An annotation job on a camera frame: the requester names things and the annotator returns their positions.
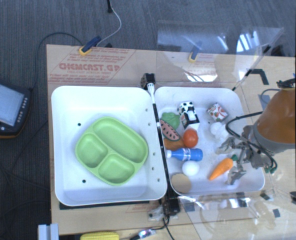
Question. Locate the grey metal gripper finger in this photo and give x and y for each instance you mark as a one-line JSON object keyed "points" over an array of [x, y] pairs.
{"points": [[226, 145], [236, 175]]}

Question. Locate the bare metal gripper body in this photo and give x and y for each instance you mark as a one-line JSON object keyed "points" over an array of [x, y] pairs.
{"points": [[255, 156]]}

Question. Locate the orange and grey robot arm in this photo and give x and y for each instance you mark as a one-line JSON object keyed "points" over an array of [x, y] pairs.
{"points": [[278, 119]]}

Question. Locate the orange carrot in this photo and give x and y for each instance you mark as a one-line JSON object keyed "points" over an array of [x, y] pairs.
{"points": [[221, 168]]}

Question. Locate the white lumpy toy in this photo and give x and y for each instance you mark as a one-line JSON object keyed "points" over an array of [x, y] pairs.
{"points": [[218, 130]]}

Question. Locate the white plastic tray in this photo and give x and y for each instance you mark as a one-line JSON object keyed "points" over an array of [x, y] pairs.
{"points": [[70, 159], [205, 184]]}

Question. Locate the strawberry print can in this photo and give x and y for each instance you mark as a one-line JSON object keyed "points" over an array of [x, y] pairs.
{"points": [[217, 112]]}

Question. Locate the orange-red tomato toy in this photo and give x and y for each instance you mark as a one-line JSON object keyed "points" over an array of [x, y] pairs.
{"points": [[190, 138]]}

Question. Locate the blue bottle with white cap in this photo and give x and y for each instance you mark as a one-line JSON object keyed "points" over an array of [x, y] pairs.
{"points": [[188, 154]]}

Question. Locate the white ball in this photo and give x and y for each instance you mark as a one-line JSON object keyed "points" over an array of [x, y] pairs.
{"points": [[190, 168]]}

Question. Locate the black and white cow carton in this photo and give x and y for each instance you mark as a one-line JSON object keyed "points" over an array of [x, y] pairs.
{"points": [[188, 111]]}

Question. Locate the brown bread toy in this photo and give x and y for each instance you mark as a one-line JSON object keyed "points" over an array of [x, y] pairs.
{"points": [[174, 145]]}

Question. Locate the brown round biscuit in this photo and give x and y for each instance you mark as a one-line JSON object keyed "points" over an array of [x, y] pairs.
{"points": [[181, 183]]}

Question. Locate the watermelon slice toy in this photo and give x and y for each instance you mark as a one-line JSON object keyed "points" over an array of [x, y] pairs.
{"points": [[169, 131]]}

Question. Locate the green lettuce toy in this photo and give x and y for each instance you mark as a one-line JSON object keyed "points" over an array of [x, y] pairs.
{"points": [[171, 119]]}

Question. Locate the thin black and white rod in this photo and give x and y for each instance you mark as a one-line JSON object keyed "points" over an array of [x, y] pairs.
{"points": [[155, 109]]}

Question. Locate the green divided plate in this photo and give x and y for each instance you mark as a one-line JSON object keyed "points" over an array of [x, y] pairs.
{"points": [[113, 144]]}

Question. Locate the brown cardboard board red print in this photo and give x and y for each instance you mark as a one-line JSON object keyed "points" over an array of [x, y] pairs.
{"points": [[138, 66]]}

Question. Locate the yellow corn cob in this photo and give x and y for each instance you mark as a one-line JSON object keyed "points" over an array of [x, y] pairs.
{"points": [[99, 236]]}

